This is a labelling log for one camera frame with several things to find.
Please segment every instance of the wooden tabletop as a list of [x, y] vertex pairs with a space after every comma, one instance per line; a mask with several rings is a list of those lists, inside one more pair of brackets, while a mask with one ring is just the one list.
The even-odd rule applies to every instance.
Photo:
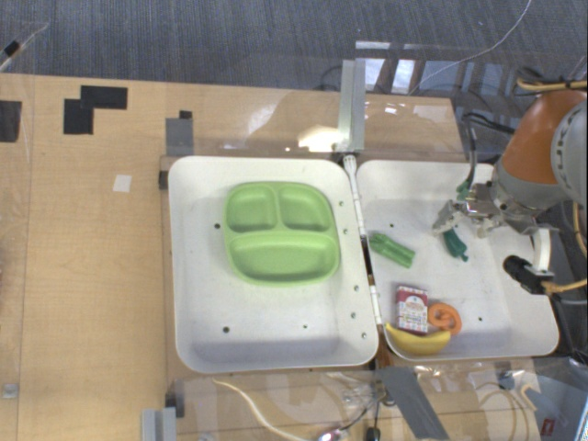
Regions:
[[[95, 109], [93, 135], [65, 135], [63, 100], [79, 99], [82, 85], [126, 87], [128, 106]], [[339, 95], [1, 74], [0, 100], [22, 102], [18, 141], [0, 142], [0, 384], [19, 385], [16, 398], [0, 399], [0, 438], [140, 439], [141, 410], [162, 408], [167, 388], [157, 181], [165, 119], [192, 111], [196, 153], [304, 155], [301, 139], [335, 130]], [[406, 100], [367, 96], [366, 146], [464, 160], [450, 103]], [[288, 389], [307, 393], [305, 380]], [[237, 392], [222, 390], [250, 413]], [[461, 429], [463, 408], [443, 412], [444, 423]], [[483, 409], [474, 412], [470, 426], [487, 430]], [[215, 426], [217, 440], [284, 438], [251, 414]], [[381, 426], [411, 439], [398, 414], [385, 413]], [[197, 440], [198, 429], [178, 438]]]

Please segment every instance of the yellow banana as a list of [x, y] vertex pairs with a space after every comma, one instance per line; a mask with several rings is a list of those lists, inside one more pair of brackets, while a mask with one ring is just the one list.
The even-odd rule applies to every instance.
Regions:
[[441, 330], [425, 336], [409, 334], [398, 330], [386, 323], [386, 330], [390, 332], [394, 346], [399, 350], [415, 356], [435, 355], [446, 347], [451, 338], [449, 330]]

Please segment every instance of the orange ring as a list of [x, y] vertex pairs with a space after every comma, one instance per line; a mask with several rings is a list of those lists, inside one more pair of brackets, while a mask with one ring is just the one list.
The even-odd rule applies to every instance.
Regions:
[[443, 302], [436, 302], [429, 306], [427, 320], [441, 330], [449, 330], [452, 335], [456, 335], [461, 331], [459, 312]]

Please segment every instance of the small box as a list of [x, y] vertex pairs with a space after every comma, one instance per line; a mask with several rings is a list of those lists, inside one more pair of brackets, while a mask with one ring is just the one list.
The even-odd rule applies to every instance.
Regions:
[[426, 291], [399, 286], [396, 291], [396, 327], [411, 334], [427, 332]]

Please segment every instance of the green plate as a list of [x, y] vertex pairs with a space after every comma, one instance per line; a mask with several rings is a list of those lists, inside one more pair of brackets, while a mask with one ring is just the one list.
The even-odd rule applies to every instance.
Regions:
[[329, 201], [301, 183], [246, 183], [224, 205], [232, 270], [255, 284], [310, 284], [339, 267], [339, 239]]

